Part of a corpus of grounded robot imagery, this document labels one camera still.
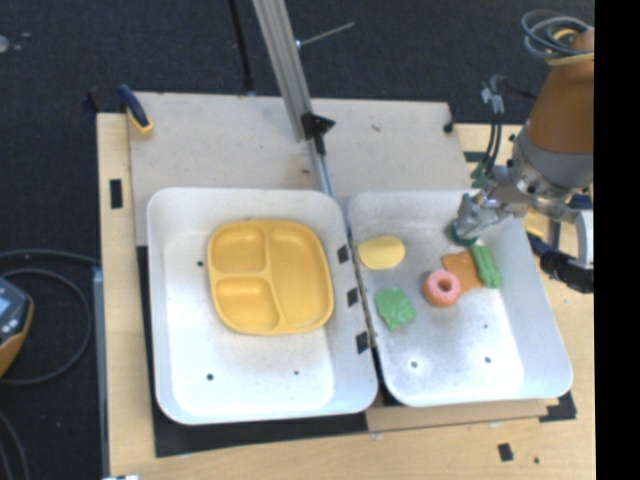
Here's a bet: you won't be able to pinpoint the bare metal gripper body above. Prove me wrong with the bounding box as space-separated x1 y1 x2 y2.
478 166 570 219

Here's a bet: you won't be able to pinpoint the dark green toy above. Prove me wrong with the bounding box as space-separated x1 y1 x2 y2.
449 226 484 248

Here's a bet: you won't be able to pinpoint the green bean pods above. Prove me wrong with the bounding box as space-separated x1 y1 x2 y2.
469 243 503 290

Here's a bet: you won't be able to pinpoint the orange flat toy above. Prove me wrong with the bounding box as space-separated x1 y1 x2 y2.
440 250 485 295

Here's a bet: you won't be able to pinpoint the pink doughnut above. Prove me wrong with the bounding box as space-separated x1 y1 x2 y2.
420 268 462 309

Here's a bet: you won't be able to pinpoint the yellow biscuit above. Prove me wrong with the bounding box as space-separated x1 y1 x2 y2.
356 235 407 271

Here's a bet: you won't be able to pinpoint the green lettuce leaf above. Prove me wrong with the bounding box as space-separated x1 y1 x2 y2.
373 287 418 333

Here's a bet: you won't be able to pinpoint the white plastic tray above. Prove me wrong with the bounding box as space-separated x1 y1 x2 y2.
346 190 575 409
146 186 380 426

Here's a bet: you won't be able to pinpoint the thin black and white rod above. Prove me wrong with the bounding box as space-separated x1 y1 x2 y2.
312 137 377 355

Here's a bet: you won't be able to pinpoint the black block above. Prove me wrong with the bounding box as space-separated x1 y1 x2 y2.
300 111 337 142

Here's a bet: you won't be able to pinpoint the yellow divided plate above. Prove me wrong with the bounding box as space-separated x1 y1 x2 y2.
206 218 336 337

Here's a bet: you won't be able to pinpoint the pale flat board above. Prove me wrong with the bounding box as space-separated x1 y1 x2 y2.
125 90 559 433

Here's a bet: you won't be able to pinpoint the black cylinder on white bracket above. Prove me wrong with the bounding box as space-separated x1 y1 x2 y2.
538 206 595 295

